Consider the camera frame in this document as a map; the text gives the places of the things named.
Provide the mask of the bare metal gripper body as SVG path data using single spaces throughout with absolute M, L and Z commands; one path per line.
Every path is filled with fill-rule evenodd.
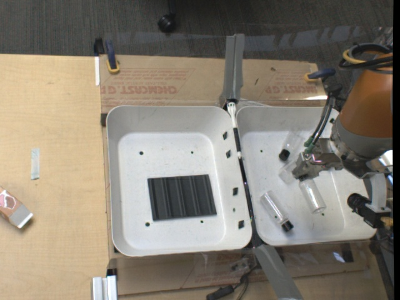
M 320 166 L 324 171 L 331 168 L 345 169 L 359 179 L 378 173 L 388 176 L 392 170 L 385 166 L 379 157 L 380 154 L 375 152 L 360 154 L 339 138 L 320 138 L 312 151 L 312 164 Z

